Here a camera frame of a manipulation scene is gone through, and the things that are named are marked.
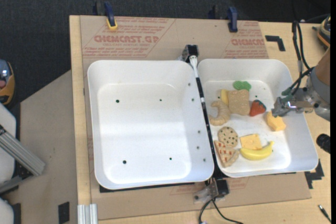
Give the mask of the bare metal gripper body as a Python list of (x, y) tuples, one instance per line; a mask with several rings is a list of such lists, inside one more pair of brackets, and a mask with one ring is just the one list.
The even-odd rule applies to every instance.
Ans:
[(293, 99), (288, 102), (288, 107), (295, 109), (298, 113), (315, 114), (327, 121), (330, 121), (330, 87), (305, 86), (300, 88)]

